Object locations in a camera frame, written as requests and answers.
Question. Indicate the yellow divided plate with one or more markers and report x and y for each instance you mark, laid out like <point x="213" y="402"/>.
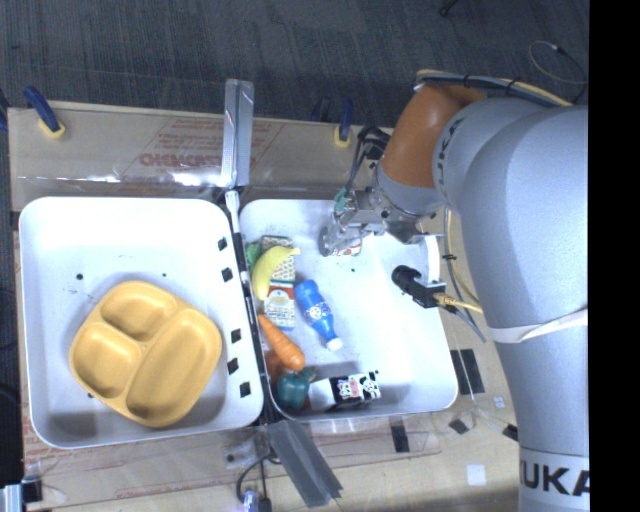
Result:
<point x="150" y="360"/>

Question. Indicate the blue plastic bottle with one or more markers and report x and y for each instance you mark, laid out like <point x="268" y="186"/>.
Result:
<point x="315" y="310"/>

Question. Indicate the green leafy toy vegetable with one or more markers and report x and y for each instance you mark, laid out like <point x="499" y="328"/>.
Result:
<point x="252" y="251"/>

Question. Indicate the red and white carton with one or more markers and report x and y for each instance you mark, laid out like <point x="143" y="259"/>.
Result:
<point x="280" y="307"/>

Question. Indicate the white plastic tray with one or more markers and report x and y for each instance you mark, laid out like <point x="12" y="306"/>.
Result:
<point x="125" y="235"/>
<point x="385" y="340"/>

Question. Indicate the orange carrot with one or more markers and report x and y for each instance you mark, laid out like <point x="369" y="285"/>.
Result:
<point x="285" y="345"/>

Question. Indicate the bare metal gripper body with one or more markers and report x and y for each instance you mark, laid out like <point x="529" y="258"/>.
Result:
<point x="372" y="212"/>

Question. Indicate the brown cardboard board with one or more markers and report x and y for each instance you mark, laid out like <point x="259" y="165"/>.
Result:
<point x="125" y="145"/>

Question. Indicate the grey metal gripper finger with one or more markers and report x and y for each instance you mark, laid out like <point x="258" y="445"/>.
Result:
<point x="328" y="242"/>

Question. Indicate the black and white cow carton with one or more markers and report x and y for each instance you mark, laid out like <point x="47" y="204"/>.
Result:
<point x="357" y="389"/>

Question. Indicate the yellow banana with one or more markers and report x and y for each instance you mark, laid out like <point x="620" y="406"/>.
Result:
<point x="265" y="270"/>

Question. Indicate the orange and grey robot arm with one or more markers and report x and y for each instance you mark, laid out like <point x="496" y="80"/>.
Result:
<point x="520" y="210"/>

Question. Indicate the thin black and white rod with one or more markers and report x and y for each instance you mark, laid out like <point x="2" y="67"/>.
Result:
<point x="233" y="210"/>

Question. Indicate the red and white small packet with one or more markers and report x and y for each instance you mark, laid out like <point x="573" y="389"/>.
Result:
<point x="350" y="249"/>

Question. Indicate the black cylinder on white bracket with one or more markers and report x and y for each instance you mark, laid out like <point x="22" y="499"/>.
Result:
<point x="425" y="290"/>

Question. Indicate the green bell pepper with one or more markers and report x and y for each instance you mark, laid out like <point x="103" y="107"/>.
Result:
<point x="292" y="390"/>

